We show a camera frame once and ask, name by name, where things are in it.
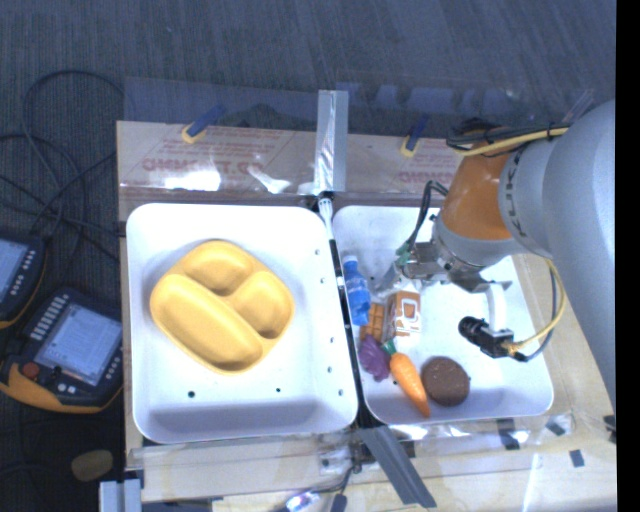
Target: yellow bowl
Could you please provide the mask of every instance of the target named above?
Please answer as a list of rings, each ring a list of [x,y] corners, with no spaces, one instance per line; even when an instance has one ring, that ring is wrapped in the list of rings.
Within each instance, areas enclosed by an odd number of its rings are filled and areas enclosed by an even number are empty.
[[[280,278],[224,240],[205,242],[180,259],[154,287],[149,306],[171,341],[223,374],[241,373],[262,361],[295,310]]]

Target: yellow and black device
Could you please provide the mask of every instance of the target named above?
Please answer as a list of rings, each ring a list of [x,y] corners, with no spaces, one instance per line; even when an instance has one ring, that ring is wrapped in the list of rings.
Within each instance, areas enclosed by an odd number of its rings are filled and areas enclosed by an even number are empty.
[[[46,244],[36,236],[0,230],[0,329],[18,320],[44,274]]]
[[[119,311],[63,287],[25,323],[0,363],[0,390],[55,412],[96,413],[122,389]]]

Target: robotic hand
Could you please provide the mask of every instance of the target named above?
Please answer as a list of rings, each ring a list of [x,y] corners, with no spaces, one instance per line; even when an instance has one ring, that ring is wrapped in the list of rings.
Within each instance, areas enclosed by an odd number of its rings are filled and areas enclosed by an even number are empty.
[[[489,286],[480,272],[508,255],[552,260],[615,414],[615,100],[555,135],[503,154],[493,144],[469,151],[431,241],[411,244],[396,267],[478,292]]]

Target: chocolate donut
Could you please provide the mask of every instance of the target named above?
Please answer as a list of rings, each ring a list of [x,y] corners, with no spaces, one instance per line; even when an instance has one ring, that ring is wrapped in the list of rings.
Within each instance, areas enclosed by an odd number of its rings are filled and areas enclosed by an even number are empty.
[[[430,359],[422,368],[421,377],[429,397],[440,405],[459,405],[469,395],[469,375],[450,357]]]

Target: toy carrot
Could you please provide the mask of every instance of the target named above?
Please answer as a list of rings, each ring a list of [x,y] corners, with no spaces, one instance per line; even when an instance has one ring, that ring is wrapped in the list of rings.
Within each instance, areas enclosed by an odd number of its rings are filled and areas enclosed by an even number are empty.
[[[396,351],[393,340],[387,341],[382,345],[382,348],[391,356],[391,360],[389,361],[391,375],[393,375],[393,378],[400,388],[420,410],[422,415],[428,418],[431,415],[431,409],[429,408],[427,392],[424,389],[422,379],[413,361],[411,361],[408,355]]]

